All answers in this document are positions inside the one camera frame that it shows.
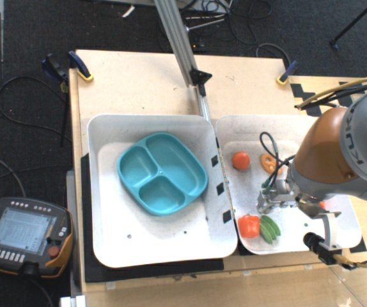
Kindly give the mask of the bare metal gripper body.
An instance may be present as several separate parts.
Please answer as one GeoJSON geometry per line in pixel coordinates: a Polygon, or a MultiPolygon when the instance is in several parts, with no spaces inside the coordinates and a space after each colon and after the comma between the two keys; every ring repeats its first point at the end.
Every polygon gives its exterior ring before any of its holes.
{"type": "Polygon", "coordinates": [[[276,208],[288,207],[297,207],[312,219],[325,212],[318,199],[302,192],[294,182],[276,180],[265,188],[265,214],[273,212],[276,208]]]}

